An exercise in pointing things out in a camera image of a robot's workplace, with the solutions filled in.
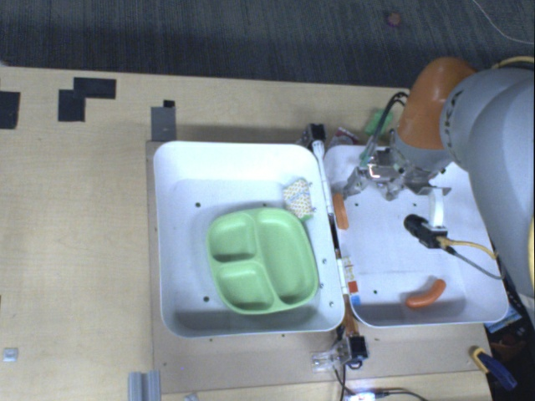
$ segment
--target green object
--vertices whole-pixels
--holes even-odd
[[[377,124],[379,123],[379,121],[381,119],[381,115],[383,114],[383,111],[384,110],[377,110],[374,113],[374,115],[372,116],[371,120],[368,122],[368,124],[364,128],[364,132],[366,133],[366,135],[373,135],[374,134],[375,128],[377,128]],[[385,133],[386,128],[388,128],[388,125],[390,124],[390,122],[392,121],[393,118],[394,118],[394,115],[391,112],[389,112],[386,115],[386,120],[385,120],[385,123],[383,124],[383,128],[381,129],[380,135]]]
[[[258,208],[218,217],[206,243],[217,292],[235,312],[281,312],[303,305],[318,290],[310,241],[286,210]]]

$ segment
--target green sponge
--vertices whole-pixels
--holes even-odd
[[[373,135],[374,134],[375,128],[377,128],[377,124],[381,120],[381,115],[383,114],[383,111],[384,110],[377,110],[374,113],[374,115],[372,116],[371,120],[368,122],[368,124],[364,128],[364,132],[366,133],[366,135]],[[394,118],[394,115],[391,112],[389,112],[386,115],[386,120],[385,120],[385,123],[383,124],[383,128],[381,129],[380,135],[385,133],[386,128],[388,128],[388,125],[390,124],[390,122],[392,121],[393,118]]]

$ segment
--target wooden tabletop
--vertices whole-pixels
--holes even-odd
[[[116,97],[86,99],[84,122],[58,122],[59,90],[73,89],[74,77],[116,79]],[[0,68],[0,91],[20,93],[17,128],[0,129],[0,348],[19,351],[17,362],[0,364],[0,399],[60,401],[126,400],[129,372],[155,367],[151,107],[175,101],[179,140],[285,143],[308,123],[361,133],[396,89]],[[349,375],[351,388],[491,399],[468,355],[475,345],[489,350],[482,325],[361,329],[370,358],[365,373]],[[338,399],[334,376],[312,375],[308,347],[287,339],[283,348],[301,357],[285,384],[201,391],[199,399]]]

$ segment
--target white cable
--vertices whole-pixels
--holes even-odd
[[[520,40],[518,38],[513,38],[511,36],[507,36],[500,28],[498,28],[498,26],[491,20],[491,17],[489,17],[487,15],[487,12],[485,12],[485,10],[483,10],[481,4],[479,4],[476,0],[472,0],[474,2],[474,4],[479,8],[479,10],[481,10],[481,13],[483,13],[483,15],[485,15],[485,18],[487,19],[487,21],[489,23],[491,23],[491,25],[504,37],[504,38],[507,38],[513,42],[517,42],[517,43],[524,43],[524,44],[531,44],[532,46],[534,45],[533,42],[528,42],[527,40]]]

